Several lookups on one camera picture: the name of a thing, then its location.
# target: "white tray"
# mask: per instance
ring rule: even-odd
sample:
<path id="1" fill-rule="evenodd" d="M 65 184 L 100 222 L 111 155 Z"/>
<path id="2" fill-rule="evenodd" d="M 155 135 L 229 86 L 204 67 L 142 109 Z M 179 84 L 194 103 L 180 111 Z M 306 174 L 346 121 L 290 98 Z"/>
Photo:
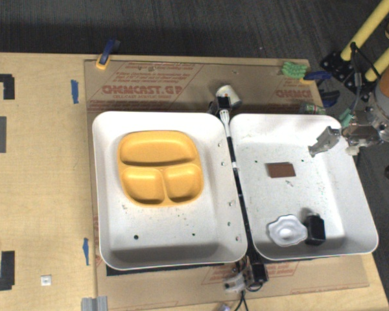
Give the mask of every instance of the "white tray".
<path id="1" fill-rule="evenodd" d="M 205 113 L 106 112 L 93 122 L 100 253 L 118 270 L 235 262 L 247 241 L 222 123 Z M 200 197 L 174 207 L 142 207 L 121 187 L 119 141 L 128 133 L 176 130 L 195 143 Z"/>
<path id="2" fill-rule="evenodd" d="M 239 177 L 256 250 L 270 260 L 370 253 L 378 236 L 359 175 L 344 138 L 312 158 L 308 146 L 327 126 L 340 123 L 322 115 L 240 114 L 230 123 Z M 289 162 L 296 176 L 271 178 L 267 163 Z M 269 237 L 268 224 L 293 214 L 304 221 L 309 212 L 325 221 L 326 242 L 287 248 Z"/>

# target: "yellow divided plate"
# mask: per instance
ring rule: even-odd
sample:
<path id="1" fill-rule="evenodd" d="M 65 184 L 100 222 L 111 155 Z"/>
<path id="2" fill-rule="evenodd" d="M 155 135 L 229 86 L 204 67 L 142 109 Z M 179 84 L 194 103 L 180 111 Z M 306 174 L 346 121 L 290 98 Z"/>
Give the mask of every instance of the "yellow divided plate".
<path id="1" fill-rule="evenodd" d="M 199 153 L 182 132 L 129 133 L 119 143 L 117 162 L 124 193 L 137 205 L 181 205 L 202 193 Z"/>

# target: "table surface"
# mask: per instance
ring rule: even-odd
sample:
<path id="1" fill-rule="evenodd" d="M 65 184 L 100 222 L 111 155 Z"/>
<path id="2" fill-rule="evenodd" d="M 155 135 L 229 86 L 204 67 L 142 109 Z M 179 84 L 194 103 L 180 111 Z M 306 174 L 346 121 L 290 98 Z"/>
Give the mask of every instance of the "table surface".
<path id="1" fill-rule="evenodd" d="M 92 55 L 0 53 L 0 74 L 16 79 L 16 99 L 3 100 L 6 153 L 0 154 L 0 251 L 16 251 L 16 284 L 0 292 L 0 310 L 80 310 L 97 296 L 93 244 L 84 60 Z M 176 61 L 116 56 L 116 60 Z M 245 63 L 245 59 L 178 58 L 179 62 Z M 261 59 L 248 59 L 259 63 Z M 78 81 L 73 104 L 71 80 Z M 362 257 L 370 286 L 248 300 L 250 310 L 389 310 L 371 255 Z M 52 275 L 41 286 L 41 275 Z M 217 304 L 175 310 L 216 310 Z"/>

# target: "yellow pole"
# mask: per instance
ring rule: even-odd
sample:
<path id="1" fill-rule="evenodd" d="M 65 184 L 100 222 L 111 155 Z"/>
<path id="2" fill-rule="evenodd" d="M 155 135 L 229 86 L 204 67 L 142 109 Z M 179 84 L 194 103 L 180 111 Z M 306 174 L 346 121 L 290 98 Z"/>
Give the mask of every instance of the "yellow pole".
<path id="1" fill-rule="evenodd" d="M 389 14 L 389 0 L 382 0 L 376 9 L 370 14 L 368 19 L 363 23 L 359 31 L 346 45 L 340 55 L 344 61 L 350 61 L 351 49 L 350 44 L 354 41 L 358 47 L 362 47 L 364 42 L 370 37 L 372 32 L 378 27 L 380 22 Z"/>
<path id="2" fill-rule="evenodd" d="M 379 59 L 376 60 L 374 63 L 374 66 L 379 74 L 382 74 L 383 71 L 389 66 L 389 47 L 385 52 L 381 55 Z M 376 74 L 373 71 L 372 68 L 370 68 L 368 71 L 366 71 L 366 74 L 364 74 L 364 77 L 369 81 L 369 82 L 374 82 L 376 81 Z"/>

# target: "dark background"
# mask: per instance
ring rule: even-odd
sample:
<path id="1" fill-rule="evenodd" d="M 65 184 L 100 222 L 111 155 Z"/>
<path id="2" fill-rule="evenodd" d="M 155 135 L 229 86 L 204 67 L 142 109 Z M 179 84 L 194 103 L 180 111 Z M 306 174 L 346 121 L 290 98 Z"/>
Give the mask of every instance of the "dark background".
<path id="1" fill-rule="evenodd" d="M 0 52 L 305 58 L 313 70 L 341 51 L 380 0 L 0 0 Z M 383 24 L 363 46 L 376 60 L 389 46 Z M 337 116 L 354 96 L 342 92 Z M 364 149 L 358 170 L 379 233 L 375 261 L 389 300 L 389 144 Z"/>

